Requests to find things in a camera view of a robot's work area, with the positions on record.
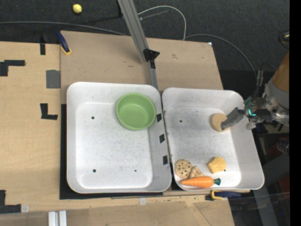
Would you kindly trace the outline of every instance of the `wooden table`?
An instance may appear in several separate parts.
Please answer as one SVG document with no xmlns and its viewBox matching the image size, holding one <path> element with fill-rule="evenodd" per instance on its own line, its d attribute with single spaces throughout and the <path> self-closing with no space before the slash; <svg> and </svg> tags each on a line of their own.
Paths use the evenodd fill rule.
<svg viewBox="0 0 301 226">
<path fill-rule="evenodd" d="M 59 199 L 60 115 L 68 86 L 76 81 L 148 83 L 147 69 L 131 37 L 68 31 L 62 34 L 72 49 L 70 56 L 56 44 L 46 44 L 46 54 L 41 55 L 40 44 L 0 42 L 0 62 L 26 62 L 25 66 L 9 66 L 8 76 L 0 77 L 0 190 L 6 190 L 5 204 L 28 205 L 30 212 L 139 206 L 139 198 Z M 160 52 L 156 72 L 161 92 L 168 87 L 222 89 L 210 44 L 147 41 L 150 49 Z M 48 70 L 61 71 L 61 89 L 47 88 Z M 57 114 L 57 120 L 41 119 L 41 103 L 48 104 L 48 114 Z M 147 205 L 183 202 L 195 217 L 201 215 L 196 203 L 204 201 L 202 194 L 171 190 L 160 197 L 146 198 Z M 171 207 L 165 203 L 159 205 Z M 228 201 L 222 203 L 229 214 Z M 234 225 L 232 218 L 229 225 Z"/>
</svg>

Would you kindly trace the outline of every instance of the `green light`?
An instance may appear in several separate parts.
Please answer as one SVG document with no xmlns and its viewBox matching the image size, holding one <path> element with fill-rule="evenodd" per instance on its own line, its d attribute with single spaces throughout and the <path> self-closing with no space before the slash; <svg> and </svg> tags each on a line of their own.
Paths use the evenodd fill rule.
<svg viewBox="0 0 301 226">
<path fill-rule="evenodd" d="M 251 112 L 250 109 L 248 109 L 248 111 L 249 111 L 249 115 L 250 115 L 250 116 L 257 116 L 256 114 L 252 114 L 252 112 Z"/>
</svg>

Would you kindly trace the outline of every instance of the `wire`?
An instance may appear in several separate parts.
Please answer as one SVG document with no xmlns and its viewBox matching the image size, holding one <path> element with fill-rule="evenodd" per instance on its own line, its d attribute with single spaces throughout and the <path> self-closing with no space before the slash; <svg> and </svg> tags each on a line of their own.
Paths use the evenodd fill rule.
<svg viewBox="0 0 301 226">
<path fill-rule="evenodd" d="M 0 22 L 0 25 L 1 24 L 52 24 L 52 25 L 66 25 L 66 26 L 88 28 L 88 29 L 99 30 L 99 31 L 110 32 L 110 33 L 114 33 L 114 34 L 118 34 L 118 35 L 127 36 L 126 34 L 123 34 L 123 33 L 120 33 L 120 32 L 116 32 L 116 31 L 112 31 L 112 30 L 103 29 L 103 28 L 91 27 L 91 26 L 80 25 L 80 24 L 61 23 L 61 22 L 14 21 L 14 22 Z"/>
<path fill-rule="evenodd" d="M 176 10 L 178 13 L 180 13 L 182 15 L 183 20 L 184 20 L 184 36 L 183 36 L 183 40 L 185 40 L 185 38 L 186 38 L 186 27 L 187 27 L 187 25 L 186 25 L 186 19 L 185 19 L 185 16 L 183 15 L 183 13 L 180 10 L 178 10 L 177 8 L 174 8 L 174 7 L 171 7 L 171 6 L 168 6 L 168 5 L 156 6 L 156 7 L 149 8 L 147 10 L 144 10 L 144 11 L 138 13 L 138 16 L 141 15 L 141 14 L 143 14 L 143 13 L 146 13 L 148 11 L 151 11 L 153 9 L 157 9 L 157 8 L 172 8 L 172 9 Z"/>
<path fill-rule="evenodd" d="M 256 74 L 256 71 L 255 71 L 255 69 L 254 69 L 252 63 L 251 63 L 250 60 L 244 55 L 244 53 L 243 53 L 238 47 L 236 47 L 233 43 L 231 43 L 231 42 L 229 42 L 228 40 L 223 39 L 223 38 L 221 38 L 221 37 L 215 36 L 215 35 L 211 35 L 211 34 L 201 34 L 201 33 L 199 33 L 199 34 L 193 34 L 193 35 L 187 36 L 185 39 L 189 39 L 189 38 L 192 38 L 192 37 L 198 37 L 198 36 L 212 37 L 212 38 L 216 38 L 216 39 L 219 39 L 219 40 L 221 40 L 221 41 L 224 41 L 224 42 L 230 44 L 232 47 L 234 47 L 234 48 L 235 48 L 235 49 L 236 49 L 236 50 L 237 50 L 237 51 L 245 58 L 245 60 L 248 62 L 248 64 L 250 65 L 251 69 L 253 70 L 254 75 L 255 75 L 255 78 L 256 78 L 256 80 L 257 80 L 257 74 Z"/>
</svg>

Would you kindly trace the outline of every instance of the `carrot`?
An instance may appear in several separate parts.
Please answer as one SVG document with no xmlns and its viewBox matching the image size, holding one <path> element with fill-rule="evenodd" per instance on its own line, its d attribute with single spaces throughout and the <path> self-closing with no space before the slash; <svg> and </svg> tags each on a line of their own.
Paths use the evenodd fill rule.
<svg viewBox="0 0 301 226">
<path fill-rule="evenodd" d="M 213 179 L 210 176 L 202 176 L 202 177 L 196 177 L 196 178 L 190 178 L 187 180 L 183 180 L 181 182 L 184 185 L 189 185 L 189 186 L 199 186 L 203 188 L 210 188 L 212 187 L 213 184 L 221 184 L 221 180 L 218 179 Z"/>
</svg>

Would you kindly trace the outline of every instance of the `green plate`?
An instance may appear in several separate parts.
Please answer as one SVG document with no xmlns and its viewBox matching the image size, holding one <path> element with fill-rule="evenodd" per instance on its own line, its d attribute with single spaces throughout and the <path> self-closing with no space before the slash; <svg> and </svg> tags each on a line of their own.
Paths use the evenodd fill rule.
<svg viewBox="0 0 301 226">
<path fill-rule="evenodd" d="M 121 125 L 129 130 L 145 129 L 156 118 L 156 108 L 153 102 L 138 93 L 122 96 L 117 102 L 116 113 Z"/>
</svg>

